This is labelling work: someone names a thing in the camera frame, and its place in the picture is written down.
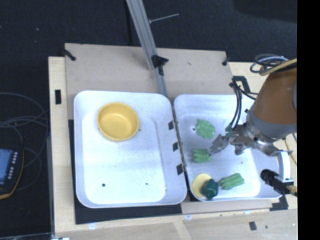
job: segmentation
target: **wooden table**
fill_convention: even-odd
[[[132,64],[123,58],[123,51],[133,51],[143,58],[139,47],[121,46],[88,46],[87,49],[106,50],[104,56],[110,54],[118,56],[118,61],[125,67]],[[171,56],[179,60],[180,57],[195,61],[196,64],[207,67],[208,61],[201,59],[218,58],[224,55],[216,51],[192,51],[160,48],[159,55]],[[139,239],[139,240],[205,240],[205,239],[294,239],[298,237],[298,202],[294,196],[287,195],[288,209],[270,211],[274,203],[279,200],[262,200],[260,202],[237,201],[207,206],[206,203],[183,202],[182,214],[119,219],[88,224],[76,224],[74,193],[72,180],[72,165],[70,154],[70,140],[68,130],[68,92],[66,79],[66,65],[68,57],[49,57],[49,88],[50,88],[50,119],[53,164],[53,200],[54,200],[54,232],[57,238],[69,237],[72,240],[87,239]],[[141,68],[141,59],[137,59],[137,67]],[[259,92],[265,77],[250,73],[251,63],[229,62],[230,75],[245,76],[252,92]],[[171,69],[168,78],[175,78],[175,67]],[[57,91],[61,94],[61,102],[56,102]],[[297,143],[293,136],[286,141],[276,143],[279,149],[293,150],[291,157],[291,177],[297,186]]]

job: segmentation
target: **white tray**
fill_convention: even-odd
[[[131,106],[140,120],[131,139],[113,142],[96,117],[107,103]],[[170,101],[156,93],[82,91],[74,99],[75,181],[89,208],[174,205],[187,195]]]
[[[269,157],[257,149],[247,148],[243,154],[235,155],[232,145],[211,156],[211,161],[194,162],[193,149],[207,149],[219,135],[225,135],[225,128],[231,122],[236,111],[235,95],[201,95],[184,94],[174,100],[174,111],[177,121],[182,153],[186,166],[189,184],[198,174],[209,174],[216,182],[234,173],[241,173],[245,184],[223,190],[212,200],[205,197],[197,199],[204,202],[240,200],[240,199],[275,199],[281,195],[266,185],[260,178],[263,169],[279,172],[278,159]],[[246,121],[245,109],[250,109],[253,100],[243,96],[242,113],[239,124]],[[209,121],[216,129],[212,139],[205,139],[196,132],[197,119]]]

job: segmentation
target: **dark background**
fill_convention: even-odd
[[[149,19],[179,14],[151,24],[158,48],[225,51],[238,62],[262,53],[297,57],[298,0],[143,2]],[[47,111],[49,56],[60,56],[65,43],[139,46],[132,30],[130,42],[124,0],[0,0],[0,92],[25,95]],[[29,100],[0,96],[1,121],[38,115],[37,109]],[[36,151],[50,133],[34,124],[21,131]],[[47,154],[44,149],[22,175],[20,187],[40,173],[34,184],[0,200],[0,237],[52,230]]]

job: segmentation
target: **electronic device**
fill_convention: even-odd
[[[0,200],[16,190],[24,165],[24,151],[19,146],[0,146]]]

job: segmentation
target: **green vegetable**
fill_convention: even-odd
[[[207,199],[211,200],[216,195],[218,195],[219,184],[215,182],[212,178],[209,179],[207,182],[204,183],[203,187],[201,188],[200,192],[203,194]]]
[[[192,152],[196,163],[205,163],[211,160],[207,149],[193,149]]]
[[[224,190],[230,190],[236,186],[240,186],[245,183],[245,179],[242,178],[240,173],[234,173],[228,177],[224,177],[219,181],[220,186]]]
[[[206,120],[197,120],[196,133],[206,139],[211,139],[216,133],[216,128]]]

